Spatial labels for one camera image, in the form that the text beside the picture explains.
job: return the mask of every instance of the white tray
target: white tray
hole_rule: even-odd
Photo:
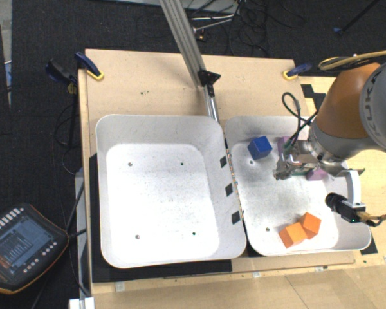
[[[246,246],[221,126],[108,115],[96,125],[101,249],[116,268],[232,259]]]
[[[273,170],[279,158],[277,141],[291,136],[297,127],[295,117],[234,117],[226,123],[226,140],[243,209],[250,245],[264,256],[361,250],[369,246],[371,233],[363,223],[349,223],[325,204],[329,192],[347,197],[345,178],[326,176],[307,181],[304,176],[276,180]],[[299,139],[306,139],[308,127]],[[273,151],[253,161],[247,148],[253,138],[266,136]],[[295,223],[305,212],[322,220],[318,235],[286,248],[279,231]]]

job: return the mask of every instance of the orange block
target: orange block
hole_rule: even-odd
[[[308,237],[299,222],[284,227],[279,232],[279,236],[282,238],[283,244],[286,248],[299,244]]]
[[[306,232],[308,239],[311,239],[319,233],[322,220],[310,213],[305,213],[305,215],[299,219],[299,222]]]

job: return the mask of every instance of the wooden table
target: wooden table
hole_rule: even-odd
[[[83,70],[78,74],[89,232],[89,157],[97,152],[97,121],[115,113],[205,115],[206,110],[203,93],[194,88],[180,54],[86,50],[86,55],[105,73],[101,81]],[[209,55],[203,60],[208,70],[221,74],[214,88],[223,128],[237,115],[289,115],[281,102],[285,91],[299,100],[302,115],[312,114],[313,102],[304,98],[300,85],[311,84],[315,92],[325,93],[334,80],[286,81],[282,72],[295,66],[292,60]],[[386,154],[363,152],[349,166],[366,168],[361,175],[362,201],[371,214],[385,214]],[[372,234],[378,253],[366,256],[360,251],[281,257],[244,253],[232,260],[229,274],[91,283],[91,294],[97,308],[112,309],[317,308],[324,303],[329,308],[386,308],[386,221]]]

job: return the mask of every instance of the blue block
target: blue block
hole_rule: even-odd
[[[264,158],[272,150],[269,140],[265,136],[254,138],[247,148],[252,155],[253,160]]]

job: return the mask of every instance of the black floor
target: black floor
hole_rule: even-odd
[[[329,75],[316,68],[323,59],[386,50],[386,0],[380,0],[343,35],[333,31],[371,2],[246,0],[240,15],[231,23],[209,29],[207,40],[198,42],[199,48],[203,54],[293,59],[296,65],[310,62],[313,68],[305,75]],[[178,52],[158,7],[89,0],[13,0],[11,110],[6,103],[0,49],[0,210],[26,201],[65,226],[75,197],[73,174],[81,166],[80,147],[63,145],[69,138],[69,120],[55,140],[56,123],[70,117],[68,106],[73,97],[64,85],[50,80],[44,67],[54,57],[74,73],[74,53],[85,48]],[[79,138],[77,124],[76,144]],[[68,299],[77,298],[76,270],[74,260],[72,264],[68,254],[63,256],[37,308],[66,308]],[[0,294],[0,308],[31,308],[41,284],[16,295]]]

